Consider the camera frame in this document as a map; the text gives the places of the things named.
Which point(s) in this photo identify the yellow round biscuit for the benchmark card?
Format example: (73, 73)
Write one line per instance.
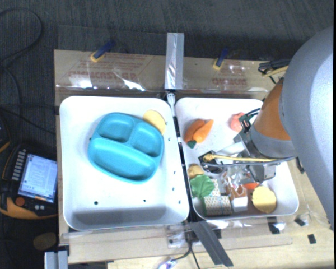
(264, 200)

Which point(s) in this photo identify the yellow toy food lump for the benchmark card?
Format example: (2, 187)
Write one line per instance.
(195, 170)

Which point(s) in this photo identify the pink toy food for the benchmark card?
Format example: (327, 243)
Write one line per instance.
(235, 122)

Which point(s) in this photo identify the patterned green and white can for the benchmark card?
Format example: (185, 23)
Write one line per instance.
(218, 206)

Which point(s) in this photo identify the brown and white toy biscuit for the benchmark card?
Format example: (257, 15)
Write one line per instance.
(236, 191)

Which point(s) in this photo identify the orange carrot with green top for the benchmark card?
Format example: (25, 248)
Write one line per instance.
(204, 130)

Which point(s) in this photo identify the brown oval toy food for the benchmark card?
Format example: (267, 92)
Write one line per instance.
(44, 241)

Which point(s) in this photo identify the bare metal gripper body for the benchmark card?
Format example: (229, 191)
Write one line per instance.
(245, 143)

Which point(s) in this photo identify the green toy lettuce leaf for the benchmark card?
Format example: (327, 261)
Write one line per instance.
(201, 186)

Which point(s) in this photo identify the orange toy food piece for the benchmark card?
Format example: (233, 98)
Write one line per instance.
(251, 185)

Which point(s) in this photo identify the patterned green and white carton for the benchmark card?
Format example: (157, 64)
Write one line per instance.
(216, 188)

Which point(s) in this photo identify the white plastic tray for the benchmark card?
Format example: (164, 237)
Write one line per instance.
(114, 206)
(221, 113)

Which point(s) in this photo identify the white cube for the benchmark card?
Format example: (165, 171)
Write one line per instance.
(240, 204)

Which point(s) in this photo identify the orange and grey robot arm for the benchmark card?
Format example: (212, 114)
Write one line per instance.
(308, 94)

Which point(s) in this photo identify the blue divided plate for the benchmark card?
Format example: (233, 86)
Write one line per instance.
(123, 155)

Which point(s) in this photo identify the yellow oval biscuit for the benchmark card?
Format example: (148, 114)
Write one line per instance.
(154, 120)

